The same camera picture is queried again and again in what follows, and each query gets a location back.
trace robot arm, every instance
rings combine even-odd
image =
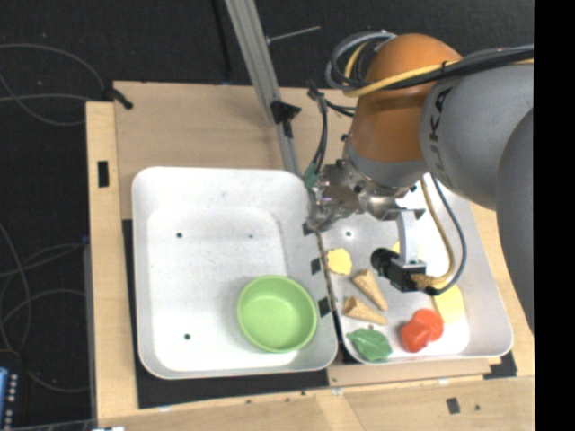
[[[343,72],[339,57],[351,49]],[[509,273],[521,283],[517,291],[532,290],[532,57],[533,47],[519,47],[462,58],[420,34],[363,32],[344,40],[327,79],[358,104],[342,158],[308,185],[314,195],[308,226],[325,231],[361,212],[394,220],[403,257],[386,260],[399,260],[401,272],[413,262],[405,256],[414,251],[410,224],[423,210],[407,213],[396,200],[430,172],[456,194],[497,212]],[[526,295],[522,302],[532,300]]]

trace wooden table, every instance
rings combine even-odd
[[[517,376],[484,380],[496,359],[329,368],[330,387],[139,409],[121,220],[130,218],[130,185],[148,166],[282,168],[276,131],[262,124],[248,86],[116,82],[134,103],[88,102],[87,149],[93,294],[95,417],[128,429],[409,430],[535,428],[534,338],[502,256],[494,213],[473,206],[493,274],[514,330]],[[328,99],[346,103],[338,92]],[[282,89],[302,107],[294,121],[300,165],[320,134],[305,90]],[[330,114],[325,161],[341,154],[349,119]],[[102,171],[108,180],[102,178]],[[447,400],[457,403],[450,412]]]

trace green plate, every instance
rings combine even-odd
[[[271,353],[303,348],[317,328],[311,295],[293,279],[278,275],[258,277],[243,288],[237,318],[245,337]]]

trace metal pole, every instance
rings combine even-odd
[[[293,140],[284,134],[282,126],[276,125],[271,112],[271,104],[281,101],[281,96],[254,0],[225,1],[243,60],[260,100],[265,123],[267,126],[274,126],[278,131],[279,150],[285,169],[300,175]]]

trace black floor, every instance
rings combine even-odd
[[[113,80],[248,83],[231,25],[216,0],[0,0],[0,74],[17,95],[67,93],[98,99],[92,73],[69,57],[10,44],[40,44],[71,52],[89,63],[106,86]],[[256,0],[265,33],[276,36],[320,25],[319,31],[272,43],[282,86],[321,86],[332,48],[366,29],[419,31],[442,39],[462,54],[483,48],[534,42],[535,0]],[[218,37],[217,12],[229,52]],[[26,367],[51,386],[28,383],[24,425],[91,416],[88,383],[84,264],[81,244],[89,238],[85,132],[54,126],[25,112],[0,84],[0,223],[20,261],[53,257],[26,270],[30,295],[50,291],[5,321],[11,347]],[[57,122],[82,120],[83,103],[72,99],[22,103]],[[9,242],[0,236],[0,273],[15,269]],[[0,277],[5,317],[25,302],[22,277]],[[65,292],[51,291],[67,289]],[[8,347],[4,342],[0,347]]]

